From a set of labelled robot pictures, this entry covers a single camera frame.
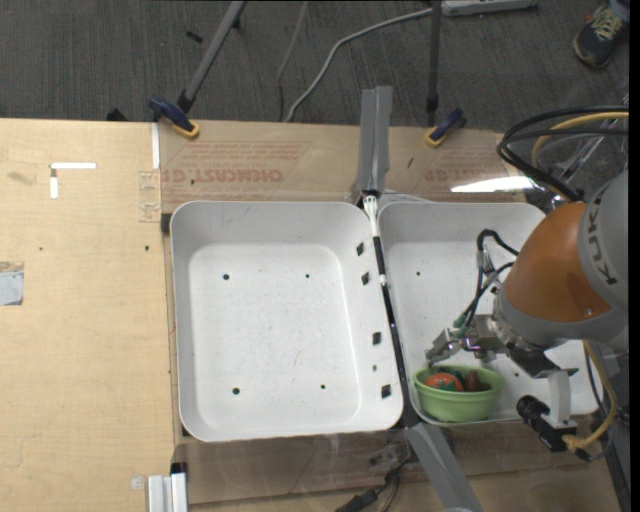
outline empty white tray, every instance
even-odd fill
[[[361,210],[196,201],[173,214],[171,243],[180,416],[194,437],[379,431],[398,421],[402,393]]]
[[[392,307],[402,344],[407,377],[427,366],[425,350],[445,327],[467,307],[475,295],[477,281],[476,238],[485,228],[498,232],[515,249],[520,249],[544,214],[521,203],[391,203],[378,217],[382,246],[390,283]],[[487,239],[494,266],[513,260],[492,239]],[[491,313],[494,295],[486,293],[477,313]],[[561,368],[578,368],[570,378],[571,412],[593,412],[597,403],[591,392],[582,344],[572,341],[545,352]],[[479,366],[470,352],[460,351],[442,364]],[[486,365],[506,380],[496,410],[488,420],[520,419],[516,403],[532,394],[550,401],[547,379],[534,380],[506,355]],[[445,425],[429,417],[420,407],[418,394],[409,383],[416,412],[427,422]]]

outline white cable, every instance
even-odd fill
[[[373,32],[374,30],[377,30],[379,28],[387,27],[389,25],[393,25],[394,23],[399,23],[401,21],[412,20],[414,18],[419,18],[421,16],[427,16],[428,14],[431,14],[432,11],[433,11],[433,9],[429,8],[429,9],[424,9],[422,11],[412,12],[410,14],[404,14],[403,16],[398,16],[397,18],[392,18],[390,20],[383,21],[381,23],[377,23],[376,25],[372,25],[372,26],[370,26],[368,28],[365,28],[365,29],[361,30],[360,32],[356,32],[355,34],[351,34],[349,36],[346,36],[346,37],[343,37],[342,39],[340,39],[340,41],[338,41],[334,45],[334,47],[331,49],[331,51],[329,52],[329,56],[327,57],[327,60],[325,61],[324,65],[322,66],[322,69],[320,70],[320,73],[318,73],[318,76],[316,76],[315,80],[311,83],[309,88],[302,94],[302,96],[300,96],[293,103],[293,105],[291,105],[291,108],[289,109],[289,114],[284,119],[283,123],[288,123],[293,119],[293,116],[294,116],[294,114],[296,112],[296,109],[302,104],[302,102],[304,100],[307,99],[307,97],[313,92],[313,90],[320,83],[320,80],[322,80],[322,77],[327,72],[327,69],[329,69],[329,64],[331,64],[331,61],[333,60],[334,55],[338,51],[338,48],[340,48],[343,44],[348,43],[350,41],[353,41],[354,39],[356,39],[356,38],[358,38],[360,36],[363,36],[365,34],[368,34],[369,32]]]

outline shoe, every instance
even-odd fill
[[[593,19],[573,39],[576,55],[589,66],[604,67],[613,54],[616,41],[628,25],[613,12],[609,4],[601,5],[593,13]]]

